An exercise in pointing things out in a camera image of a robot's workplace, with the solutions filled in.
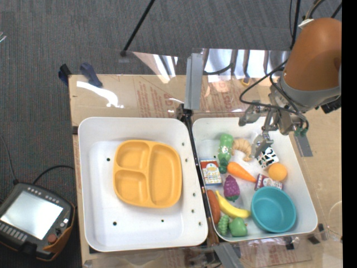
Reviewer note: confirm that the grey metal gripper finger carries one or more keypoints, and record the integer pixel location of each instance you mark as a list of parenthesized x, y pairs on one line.
[(251, 113), (260, 145)]

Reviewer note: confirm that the red and white carton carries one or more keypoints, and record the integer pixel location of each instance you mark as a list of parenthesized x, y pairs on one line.
[(211, 172)]

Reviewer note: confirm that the brown cardboard board red print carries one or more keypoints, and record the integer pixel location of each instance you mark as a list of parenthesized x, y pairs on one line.
[(111, 107)]

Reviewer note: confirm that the black and white carton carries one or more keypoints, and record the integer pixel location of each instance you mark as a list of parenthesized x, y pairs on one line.
[(269, 158)]

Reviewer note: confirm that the yellow divided plate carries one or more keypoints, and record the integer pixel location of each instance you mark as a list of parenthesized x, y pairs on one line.
[(164, 174)]

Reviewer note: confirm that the white plastic tray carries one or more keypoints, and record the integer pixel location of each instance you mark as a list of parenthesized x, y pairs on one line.
[(97, 200), (301, 205)]

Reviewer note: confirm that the orange ball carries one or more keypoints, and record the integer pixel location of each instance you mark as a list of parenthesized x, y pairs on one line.
[(277, 172)]

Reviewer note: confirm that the yellow banana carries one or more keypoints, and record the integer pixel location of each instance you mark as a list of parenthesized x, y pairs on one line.
[(230, 208)]

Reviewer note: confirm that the tan croissant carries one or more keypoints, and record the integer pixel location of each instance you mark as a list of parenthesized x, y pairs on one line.
[(242, 144)]

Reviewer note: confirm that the green pepper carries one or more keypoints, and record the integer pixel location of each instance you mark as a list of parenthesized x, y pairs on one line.
[(238, 227)]

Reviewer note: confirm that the brown sausage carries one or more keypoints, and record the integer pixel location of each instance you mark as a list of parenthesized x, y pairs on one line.
[(214, 206)]

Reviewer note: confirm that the orange carrot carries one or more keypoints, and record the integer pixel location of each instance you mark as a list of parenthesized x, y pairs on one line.
[(240, 171)]

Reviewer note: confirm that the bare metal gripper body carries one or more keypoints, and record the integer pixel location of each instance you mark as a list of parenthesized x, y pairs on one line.
[(285, 121)]

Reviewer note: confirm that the purple grapes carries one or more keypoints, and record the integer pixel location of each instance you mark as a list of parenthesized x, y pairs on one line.
[(231, 188)]

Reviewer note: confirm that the green bottle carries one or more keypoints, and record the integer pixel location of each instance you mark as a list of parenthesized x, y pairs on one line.
[(225, 147)]

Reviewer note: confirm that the thin black rod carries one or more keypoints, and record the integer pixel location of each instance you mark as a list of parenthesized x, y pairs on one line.
[(198, 172)]

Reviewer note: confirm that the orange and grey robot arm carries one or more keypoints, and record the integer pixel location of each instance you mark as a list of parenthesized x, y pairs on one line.
[(312, 57)]

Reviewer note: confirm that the green grapes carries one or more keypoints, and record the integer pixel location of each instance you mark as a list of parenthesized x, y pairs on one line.
[(223, 225)]

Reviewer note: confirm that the black cylinder on white bracket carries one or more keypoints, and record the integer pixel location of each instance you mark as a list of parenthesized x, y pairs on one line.
[(332, 105)]

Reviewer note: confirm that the teal bowl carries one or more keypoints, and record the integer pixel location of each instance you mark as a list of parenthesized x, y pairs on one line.
[(273, 209)]

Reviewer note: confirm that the red and white can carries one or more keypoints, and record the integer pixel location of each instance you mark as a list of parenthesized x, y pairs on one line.
[(266, 181)]

